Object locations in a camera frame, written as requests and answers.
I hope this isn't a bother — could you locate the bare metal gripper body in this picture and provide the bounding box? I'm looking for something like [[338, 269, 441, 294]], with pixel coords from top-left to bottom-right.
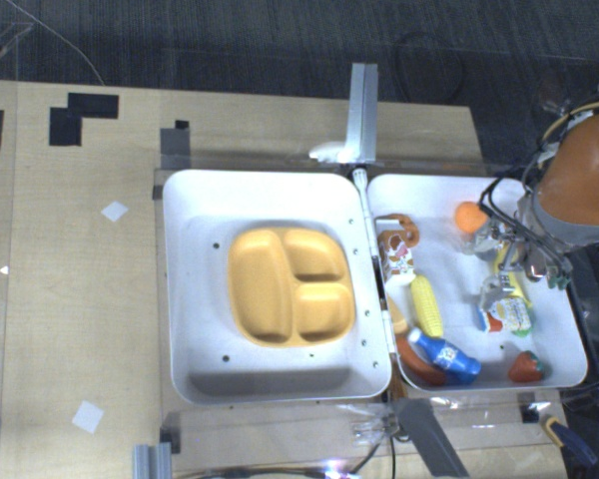
[[498, 225, 573, 288]]

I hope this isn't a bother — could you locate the white and yellow printed carton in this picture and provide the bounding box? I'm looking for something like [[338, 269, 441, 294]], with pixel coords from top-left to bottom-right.
[[477, 296, 534, 338]]

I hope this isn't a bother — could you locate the orange ball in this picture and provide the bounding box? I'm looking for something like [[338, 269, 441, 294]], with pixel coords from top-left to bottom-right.
[[453, 201, 491, 235]]

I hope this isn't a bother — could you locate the white plastic tray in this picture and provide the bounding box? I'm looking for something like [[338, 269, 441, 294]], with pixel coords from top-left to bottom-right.
[[162, 169, 393, 407], [366, 173, 590, 394]]

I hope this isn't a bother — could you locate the yellow corn cob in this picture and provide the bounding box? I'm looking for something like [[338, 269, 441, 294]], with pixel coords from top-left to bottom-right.
[[409, 273, 445, 339]]

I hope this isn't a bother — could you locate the brown pretzel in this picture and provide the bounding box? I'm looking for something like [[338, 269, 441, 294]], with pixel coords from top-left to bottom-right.
[[377, 213, 422, 248]]

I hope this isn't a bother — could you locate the blue bottle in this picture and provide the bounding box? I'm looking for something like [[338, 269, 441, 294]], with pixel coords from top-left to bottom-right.
[[406, 326, 482, 386]]

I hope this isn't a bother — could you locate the red strawberry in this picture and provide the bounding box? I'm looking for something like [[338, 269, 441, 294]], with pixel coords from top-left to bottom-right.
[[507, 349, 547, 384]]

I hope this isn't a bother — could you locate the brown and white milk carton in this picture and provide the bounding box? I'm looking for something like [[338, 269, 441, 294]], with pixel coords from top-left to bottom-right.
[[376, 231, 416, 284]]

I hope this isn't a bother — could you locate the red sausage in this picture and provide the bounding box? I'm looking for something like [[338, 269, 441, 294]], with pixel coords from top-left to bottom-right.
[[394, 335, 448, 388]]

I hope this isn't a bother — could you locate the yellow divided plate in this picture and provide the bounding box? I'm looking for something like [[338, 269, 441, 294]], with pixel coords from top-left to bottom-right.
[[227, 227, 357, 348]]

